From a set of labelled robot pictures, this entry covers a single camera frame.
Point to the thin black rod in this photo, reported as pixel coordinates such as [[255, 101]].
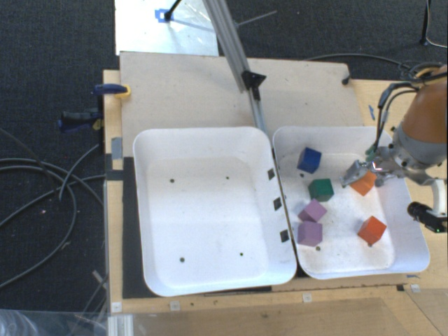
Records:
[[284, 201]]

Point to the purple cube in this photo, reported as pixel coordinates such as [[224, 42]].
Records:
[[309, 234], [314, 210]]

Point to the blue cube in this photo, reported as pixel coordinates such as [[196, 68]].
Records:
[[309, 160]]

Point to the white plastic tray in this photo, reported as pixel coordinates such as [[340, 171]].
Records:
[[343, 254], [206, 215]]

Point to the green cube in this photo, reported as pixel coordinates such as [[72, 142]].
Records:
[[321, 189]]

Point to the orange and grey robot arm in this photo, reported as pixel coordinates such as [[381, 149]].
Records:
[[425, 114]]

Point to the orange cube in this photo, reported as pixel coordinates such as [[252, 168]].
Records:
[[364, 185], [371, 230]]

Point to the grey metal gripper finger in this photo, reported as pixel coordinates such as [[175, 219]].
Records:
[[384, 179], [353, 173]]

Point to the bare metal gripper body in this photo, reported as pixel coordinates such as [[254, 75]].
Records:
[[392, 159]]

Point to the black cylinder on white bracket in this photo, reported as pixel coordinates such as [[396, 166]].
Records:
[[425, 213]]

